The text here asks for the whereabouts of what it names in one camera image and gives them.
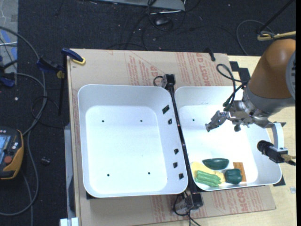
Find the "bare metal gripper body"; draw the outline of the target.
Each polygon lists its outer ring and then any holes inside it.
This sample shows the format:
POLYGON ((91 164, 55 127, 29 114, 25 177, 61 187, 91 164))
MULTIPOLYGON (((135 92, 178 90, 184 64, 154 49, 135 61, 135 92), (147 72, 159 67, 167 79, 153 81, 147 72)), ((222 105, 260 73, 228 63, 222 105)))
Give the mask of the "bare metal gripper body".
POLYGON ((271 128, 273 123, 269 121, 270 113, 263 112, 256 108, 249 101, 233 101, 230 105, 225 107, 227 120, 231 121, 235 126, 249 127, 251 124, 255 124, 261 128, 271 128))

